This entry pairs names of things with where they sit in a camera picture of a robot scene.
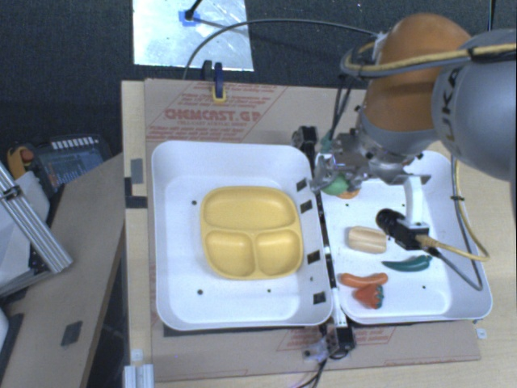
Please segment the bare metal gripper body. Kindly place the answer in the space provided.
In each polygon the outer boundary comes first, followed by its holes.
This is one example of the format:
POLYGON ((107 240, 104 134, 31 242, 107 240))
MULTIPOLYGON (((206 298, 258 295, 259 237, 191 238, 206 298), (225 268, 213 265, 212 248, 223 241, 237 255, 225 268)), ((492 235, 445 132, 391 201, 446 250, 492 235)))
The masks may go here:
POLYGON ((402 184, 406 172, 418 154, 395 154, 373 141, 364 132, 340 133, 330 144, 334 169, 344 176, 348 169, 363 168, 366 179, 380 179, 386 184, 402 184))

